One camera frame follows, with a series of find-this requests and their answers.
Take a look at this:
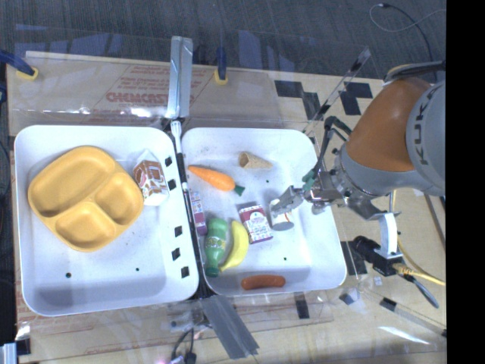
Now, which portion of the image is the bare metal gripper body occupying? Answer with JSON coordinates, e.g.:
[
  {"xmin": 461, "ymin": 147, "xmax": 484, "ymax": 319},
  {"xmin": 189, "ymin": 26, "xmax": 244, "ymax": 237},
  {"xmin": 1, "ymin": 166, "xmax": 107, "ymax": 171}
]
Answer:
[{"xmin": 302, "ymin": 171, "xmax": 367, "ymax": 215}]

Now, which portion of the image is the tan ice cream cone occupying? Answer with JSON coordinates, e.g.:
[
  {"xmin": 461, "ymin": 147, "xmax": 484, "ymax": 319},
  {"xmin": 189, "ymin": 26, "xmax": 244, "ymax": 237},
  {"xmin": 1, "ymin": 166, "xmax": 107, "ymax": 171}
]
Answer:
[{"xmin": 237, "ymin": 151, "xmax": 274, "ymax": 171}]

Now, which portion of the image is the small pink carton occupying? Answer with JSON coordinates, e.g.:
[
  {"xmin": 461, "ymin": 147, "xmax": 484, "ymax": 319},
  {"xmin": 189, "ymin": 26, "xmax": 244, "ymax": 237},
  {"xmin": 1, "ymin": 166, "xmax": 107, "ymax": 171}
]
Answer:
[{"xmin": 189, "ymin": 190, "xmax": 208, "ymax": 237}]

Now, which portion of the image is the dark red carton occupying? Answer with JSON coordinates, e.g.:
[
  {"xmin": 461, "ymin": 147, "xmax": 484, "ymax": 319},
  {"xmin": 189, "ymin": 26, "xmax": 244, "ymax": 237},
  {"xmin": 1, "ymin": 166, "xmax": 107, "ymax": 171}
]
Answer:
[{"xmin": 237, "ymin": 202, "xmax": 274, "ymax": 245}]

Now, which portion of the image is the yellow banana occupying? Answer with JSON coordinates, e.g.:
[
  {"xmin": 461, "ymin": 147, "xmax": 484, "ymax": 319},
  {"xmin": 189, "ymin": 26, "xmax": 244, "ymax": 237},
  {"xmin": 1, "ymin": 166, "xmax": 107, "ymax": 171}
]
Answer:
[{"xmin": 218, "ymin": 220, "xmax": 250, "ymax": 273}]

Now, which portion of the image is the brown cardboard board red print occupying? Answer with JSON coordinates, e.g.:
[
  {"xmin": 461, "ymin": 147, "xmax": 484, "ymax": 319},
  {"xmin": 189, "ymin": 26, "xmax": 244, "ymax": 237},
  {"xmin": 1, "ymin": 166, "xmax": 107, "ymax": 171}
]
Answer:
[{"xmin": 5, "ymin": 50, "xmax": 336, "ymax": 363}]

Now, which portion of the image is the orange sausage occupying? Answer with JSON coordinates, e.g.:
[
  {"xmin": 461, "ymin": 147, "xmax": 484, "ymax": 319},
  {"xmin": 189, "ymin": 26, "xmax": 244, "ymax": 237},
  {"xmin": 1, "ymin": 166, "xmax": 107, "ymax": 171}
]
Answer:
[{"xmin": 240, "ymin": 274, "xmax": 286, "ymax": 291}]

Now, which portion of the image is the white plastic tray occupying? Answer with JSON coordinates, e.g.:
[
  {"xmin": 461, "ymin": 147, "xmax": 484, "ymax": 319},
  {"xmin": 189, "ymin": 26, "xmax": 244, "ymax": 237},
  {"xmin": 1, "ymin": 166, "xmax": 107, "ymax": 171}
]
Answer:
[
  {"xmin": 180, "ymin": 127, "xmax": 348, "ymax": 298},
  {"xmin": 14, "ymin": 124, "xmax": 201, "ymax": 317}
]

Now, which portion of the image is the black cylinder on white bracket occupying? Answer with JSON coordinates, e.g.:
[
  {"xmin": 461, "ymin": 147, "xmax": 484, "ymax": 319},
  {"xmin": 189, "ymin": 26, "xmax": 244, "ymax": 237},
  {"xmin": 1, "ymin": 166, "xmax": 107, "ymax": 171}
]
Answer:
[{"xmin": 350, "ymin": 210, "xmax": 405, "ymax": 278}]

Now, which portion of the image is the green bottle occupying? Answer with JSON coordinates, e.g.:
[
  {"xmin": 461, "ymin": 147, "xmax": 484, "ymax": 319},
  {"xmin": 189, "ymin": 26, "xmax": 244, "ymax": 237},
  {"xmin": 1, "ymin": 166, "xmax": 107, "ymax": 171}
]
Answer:
[{"xmin": 204, "ymin": 217, "xmax": 230, "ymax": 278}]

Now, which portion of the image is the small white can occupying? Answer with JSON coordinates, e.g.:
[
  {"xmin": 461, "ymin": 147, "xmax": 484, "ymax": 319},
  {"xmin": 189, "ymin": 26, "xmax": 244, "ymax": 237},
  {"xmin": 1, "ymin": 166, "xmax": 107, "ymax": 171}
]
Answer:
[{"xmin": 271, "ymin": 206, "xmax": 296, "ymax": 232}]

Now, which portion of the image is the white and brown carton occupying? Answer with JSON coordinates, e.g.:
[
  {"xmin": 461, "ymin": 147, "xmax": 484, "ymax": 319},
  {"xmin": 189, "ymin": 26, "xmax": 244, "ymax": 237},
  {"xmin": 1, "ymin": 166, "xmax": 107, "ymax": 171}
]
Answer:
[{"xmin": 132, "ymin": 149, "xmax": 171, "ymax": 207}]

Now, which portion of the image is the thin black and white rod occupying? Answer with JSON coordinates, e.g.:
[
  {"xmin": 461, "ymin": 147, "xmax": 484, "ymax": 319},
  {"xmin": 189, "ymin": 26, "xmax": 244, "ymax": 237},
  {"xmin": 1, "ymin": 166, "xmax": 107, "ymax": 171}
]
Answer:
[{"xmin": 170, "ymin": 119, "xmax": 208, "ymax": 299}]

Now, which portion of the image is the yellow divided plate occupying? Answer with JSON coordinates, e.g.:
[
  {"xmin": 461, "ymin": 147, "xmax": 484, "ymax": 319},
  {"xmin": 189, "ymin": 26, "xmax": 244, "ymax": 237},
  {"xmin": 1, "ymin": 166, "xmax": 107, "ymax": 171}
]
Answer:
[{"xmin": 27, "ymin": 145, "xmax": 145, "ymax": 253}]

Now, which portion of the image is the orange carrot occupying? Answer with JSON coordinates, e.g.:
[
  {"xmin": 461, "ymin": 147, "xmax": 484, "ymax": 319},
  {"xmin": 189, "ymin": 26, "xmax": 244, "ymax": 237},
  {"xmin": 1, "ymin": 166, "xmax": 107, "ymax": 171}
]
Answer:
[{"xmin": 187, "ymin": 165, "xmax": 246, "ymax": 197}]

